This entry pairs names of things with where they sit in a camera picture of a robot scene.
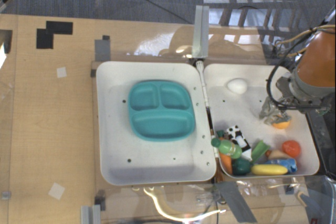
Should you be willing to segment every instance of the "green bottle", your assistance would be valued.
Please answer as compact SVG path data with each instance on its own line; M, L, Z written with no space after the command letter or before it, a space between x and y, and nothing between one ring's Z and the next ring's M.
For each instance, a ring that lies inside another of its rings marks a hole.
M229 140L219 140L213 138L211 140L212 146L218 148L220 153L230 156L232 159L238 159L241 156L242 149Z

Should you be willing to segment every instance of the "yellow banana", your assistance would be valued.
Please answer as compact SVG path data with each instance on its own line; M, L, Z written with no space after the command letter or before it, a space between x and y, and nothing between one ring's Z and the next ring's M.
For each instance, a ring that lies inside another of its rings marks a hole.
M288 173L288 170L278 164L256 164L252 166L251 172L260 176L277 176Z

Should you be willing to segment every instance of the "toy tomato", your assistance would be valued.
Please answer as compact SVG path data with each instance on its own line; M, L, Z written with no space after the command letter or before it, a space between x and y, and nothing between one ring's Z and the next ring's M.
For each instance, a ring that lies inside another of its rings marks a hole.
M295 140L287 140L282 144L282 151L295 158L300 155L301 147Z

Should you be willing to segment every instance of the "orange toy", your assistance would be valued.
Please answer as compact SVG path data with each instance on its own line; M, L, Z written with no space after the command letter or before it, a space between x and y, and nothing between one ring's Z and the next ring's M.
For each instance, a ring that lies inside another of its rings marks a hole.
M272 151L270 151L270 150L266 151L266 153L265 153L266 157L268 158L268 156L269 156L271 153L272 153Z
M300 155L301 147L295 140L287 140L282 144L282 151L295 158Z
M220 151L218 151L219 153L219 157L221 158L220 161L222 162L222 164L225 167L225 171L227 171L230 175L232 175L232 160L230 156L227 156L223 153L220 153Z
M272 126L276 129L286 129L289 126L290 121L272 123Z

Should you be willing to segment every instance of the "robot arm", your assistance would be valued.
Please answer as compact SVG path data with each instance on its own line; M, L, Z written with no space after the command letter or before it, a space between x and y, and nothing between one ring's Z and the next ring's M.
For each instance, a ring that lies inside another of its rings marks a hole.
M261 119L266 117L266 124L282 123L286 127L284 123L291 119L286 113L288 109L302 112L315 109L321 114L330 110L329 97L335 93L335 25L318 29L309 39L298 65L276 82L282 93L279 100L275 100L270 92L271 79L278 66L271 73L267 83L269 96L259 115Z

